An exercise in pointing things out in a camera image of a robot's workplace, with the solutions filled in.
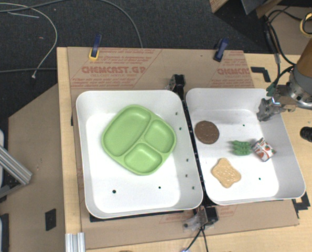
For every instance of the green divided plate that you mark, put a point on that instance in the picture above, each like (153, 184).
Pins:
(134, 138)

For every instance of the white plastic tray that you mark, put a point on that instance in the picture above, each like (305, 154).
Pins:
(145, 193)
(250, 185)

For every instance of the green pea pods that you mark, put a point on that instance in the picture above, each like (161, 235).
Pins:
(241, 148)

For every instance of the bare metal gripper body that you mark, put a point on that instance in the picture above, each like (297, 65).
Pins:
(285, 98)

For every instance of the white and orange small carton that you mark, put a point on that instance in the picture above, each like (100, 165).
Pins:
(263, 149)

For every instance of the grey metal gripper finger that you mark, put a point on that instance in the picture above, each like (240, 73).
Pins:
(262, 110)
(275, 109)

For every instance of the brown cardboard board red print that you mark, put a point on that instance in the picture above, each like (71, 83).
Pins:
(134, 67)

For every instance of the round brown biscuit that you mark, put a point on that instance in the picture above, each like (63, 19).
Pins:
(206, 132)

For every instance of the tan cracker biscuit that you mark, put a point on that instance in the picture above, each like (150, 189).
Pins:
(226, 173)

